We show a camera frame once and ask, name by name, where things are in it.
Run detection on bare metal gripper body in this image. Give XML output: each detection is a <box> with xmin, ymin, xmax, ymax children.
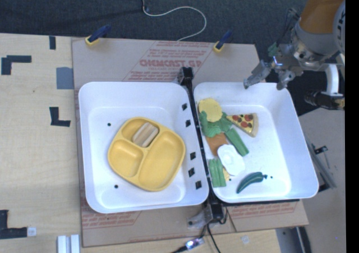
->
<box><xmin>269</xmin><ymin>42</ymin><xmax>335</xmax><ymax>76</ymax></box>

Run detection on toy pizza slice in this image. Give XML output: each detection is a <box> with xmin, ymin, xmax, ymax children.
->
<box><xmin>225</xmin><ymin>112</ymin><xmax>259</xmax><ymax>138</ymax></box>

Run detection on yellow ruffled toy chip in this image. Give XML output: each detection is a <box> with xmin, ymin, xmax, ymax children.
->
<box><xmin>197</xmin><ymin>98</ymin><xmax>223</xmax><ymax>123</ymax></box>

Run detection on white plastic tray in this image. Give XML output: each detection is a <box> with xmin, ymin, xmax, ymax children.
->
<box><xmin>77</xmin><ymin>81</ymin><xmax>210</xmax><ymax>214</ymax></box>
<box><xmin>193</xmin><ymin>81</ymin><xmax>320</xmax><ymax>204</ymax></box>

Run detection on green toy lettuce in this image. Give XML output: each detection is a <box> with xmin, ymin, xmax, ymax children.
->
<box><xmin>198</xmin><ymin>111</ymin><xmax>233</xmax><ymax>138</ymax></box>

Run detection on green toy celery stick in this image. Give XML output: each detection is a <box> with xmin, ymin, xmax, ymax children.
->
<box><xmin>224</xmin><ymin>127</ymin><xmax>250</xmax><ymax>158</ymax></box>

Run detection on thin black rod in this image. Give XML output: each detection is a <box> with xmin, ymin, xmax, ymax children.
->
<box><xmin>185</xmin><ymin>77</ymin><xmax>218</xmax><ymax>211</ymax></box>

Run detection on white toy fried egg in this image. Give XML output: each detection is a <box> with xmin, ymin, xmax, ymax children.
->
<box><xmin>217</xmin><ymin>144</ymin><xmax>246</xmax><ymax>177</ymax></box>

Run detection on green toy beans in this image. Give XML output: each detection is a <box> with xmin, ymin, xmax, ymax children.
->
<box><xmin>208</xmin><ymin>158</ymin><xmax>227</xmax><ymax>188</ymax></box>

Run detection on dark green toy pepper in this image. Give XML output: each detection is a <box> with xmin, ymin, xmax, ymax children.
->
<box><xmin>236</xmin><ymin>171</ymin><xmax>268</xmax><ymax>194</ymax></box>

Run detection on tan bread roll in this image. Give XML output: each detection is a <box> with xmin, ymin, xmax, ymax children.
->
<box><xmin>132</xmin><ymin>121</ymin><xmax>160</xmax><ymax>148</ymax></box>

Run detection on yellow divided plate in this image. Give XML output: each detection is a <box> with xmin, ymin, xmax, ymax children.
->
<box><xmin>107</xmin><ymin>116</ymin><xmax>187</xmax><ymax>192</ymax></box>

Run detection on brown cardboard board, red print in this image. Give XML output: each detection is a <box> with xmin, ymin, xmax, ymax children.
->
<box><xmin>71</xmin><ymin>38</ymin><xmax>310</xmax><ymax>248</ymax></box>

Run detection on black cylinder on white bracket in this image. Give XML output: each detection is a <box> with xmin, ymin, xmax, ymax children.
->
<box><xmin>303</xmin><ymin>54</ymin><xmax>346</xmax><ymax>111</ymax></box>

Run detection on black block with thin wires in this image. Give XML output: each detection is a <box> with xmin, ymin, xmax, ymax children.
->
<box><xmin>208</xmin><ymin>200</ymin><xmax>226</xmax><ymax>222</ymax></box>
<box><xmin>177</xmin><ymin>66</ymin><xmax>195</xmax><ymax>86</ymax></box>

